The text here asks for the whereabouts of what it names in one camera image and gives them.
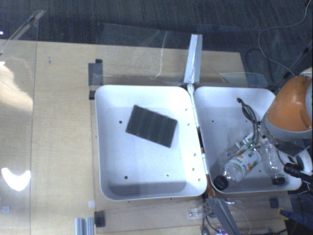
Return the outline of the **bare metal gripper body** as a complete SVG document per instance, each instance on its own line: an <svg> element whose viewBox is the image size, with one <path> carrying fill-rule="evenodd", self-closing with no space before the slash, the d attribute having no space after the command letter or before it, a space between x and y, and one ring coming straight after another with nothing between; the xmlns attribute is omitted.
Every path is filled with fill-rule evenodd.
<svg viewBox="0 0 313 235"><path fill-rule="evenodd" d="M265 145L275 145L267 129L262 126L253 124L252 132L244 137L244 151L258 150Z"/></svg>

